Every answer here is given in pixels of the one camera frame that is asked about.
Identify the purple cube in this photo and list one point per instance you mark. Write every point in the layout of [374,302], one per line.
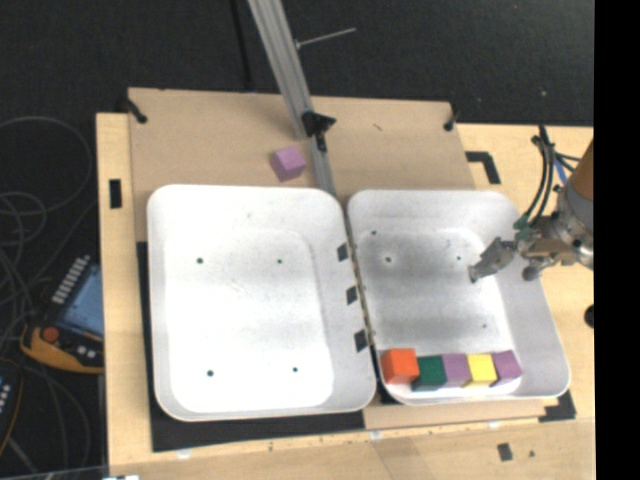
[288,164]
[455,369]
[507,367]

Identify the white plastic tray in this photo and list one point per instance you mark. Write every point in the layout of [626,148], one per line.
[430,293]
[250,308]

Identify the yellow cube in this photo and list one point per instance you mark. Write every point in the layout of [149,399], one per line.
[481,369]

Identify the green cube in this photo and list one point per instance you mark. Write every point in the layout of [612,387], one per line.
[430,372]

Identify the orange cube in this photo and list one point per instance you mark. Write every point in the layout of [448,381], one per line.
[399,365]

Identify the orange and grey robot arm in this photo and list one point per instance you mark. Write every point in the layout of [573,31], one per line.
[584,188]

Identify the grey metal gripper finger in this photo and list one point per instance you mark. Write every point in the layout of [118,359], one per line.
[533,271]
[492,260]

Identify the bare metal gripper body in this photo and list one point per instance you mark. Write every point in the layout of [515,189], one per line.
[560,244]

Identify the brown cardboard board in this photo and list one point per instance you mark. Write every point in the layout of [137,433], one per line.
[210,138]

